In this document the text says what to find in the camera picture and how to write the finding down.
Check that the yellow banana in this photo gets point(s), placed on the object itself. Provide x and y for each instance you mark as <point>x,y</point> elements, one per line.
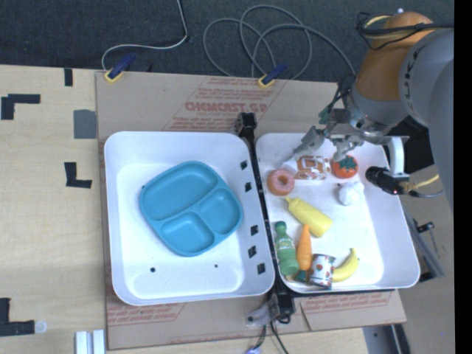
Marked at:
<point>348,267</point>

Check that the red tomato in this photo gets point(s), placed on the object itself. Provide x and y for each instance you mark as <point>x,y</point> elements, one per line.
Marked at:
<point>344,169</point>

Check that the orange carrot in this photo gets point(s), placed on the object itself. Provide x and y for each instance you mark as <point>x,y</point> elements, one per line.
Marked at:
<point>304,249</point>

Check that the pink doughnut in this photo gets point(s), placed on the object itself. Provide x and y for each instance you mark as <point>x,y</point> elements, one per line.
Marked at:
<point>274,186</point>

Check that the blue divided plate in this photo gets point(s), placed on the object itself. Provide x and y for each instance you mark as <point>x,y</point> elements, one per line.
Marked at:
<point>184,197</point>

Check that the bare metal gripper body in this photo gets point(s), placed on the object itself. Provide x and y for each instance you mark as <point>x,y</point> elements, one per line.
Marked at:
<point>348,124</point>

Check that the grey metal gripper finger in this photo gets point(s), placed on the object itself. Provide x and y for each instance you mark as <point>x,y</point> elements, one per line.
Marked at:
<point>309,140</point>
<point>343,149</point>

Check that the white can with red print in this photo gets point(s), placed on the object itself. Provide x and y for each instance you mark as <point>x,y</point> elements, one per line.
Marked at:
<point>321,271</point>

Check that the green bottle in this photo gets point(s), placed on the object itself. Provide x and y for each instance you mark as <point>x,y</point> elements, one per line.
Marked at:
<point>287,249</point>

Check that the brown cardboard board red print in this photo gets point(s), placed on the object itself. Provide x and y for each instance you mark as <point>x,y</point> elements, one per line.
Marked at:
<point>155,105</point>

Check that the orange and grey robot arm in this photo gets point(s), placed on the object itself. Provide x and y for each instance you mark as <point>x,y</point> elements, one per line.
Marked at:
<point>424,72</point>

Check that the yellow squeeze bottle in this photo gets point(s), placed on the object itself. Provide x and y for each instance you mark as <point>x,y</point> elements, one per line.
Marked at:
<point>311,218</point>

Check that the black cylinder on white bracket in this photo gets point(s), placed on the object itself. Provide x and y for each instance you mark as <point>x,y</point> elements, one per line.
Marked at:
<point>385,179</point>

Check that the orange and white carton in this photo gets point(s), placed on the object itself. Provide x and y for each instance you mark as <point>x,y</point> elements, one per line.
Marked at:
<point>311,168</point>

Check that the white plastic tray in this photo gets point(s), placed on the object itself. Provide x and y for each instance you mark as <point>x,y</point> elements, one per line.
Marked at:
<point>184,282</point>
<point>354,234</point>

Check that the white crumpled ball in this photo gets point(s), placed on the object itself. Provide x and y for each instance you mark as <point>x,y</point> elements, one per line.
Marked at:
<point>348,194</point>

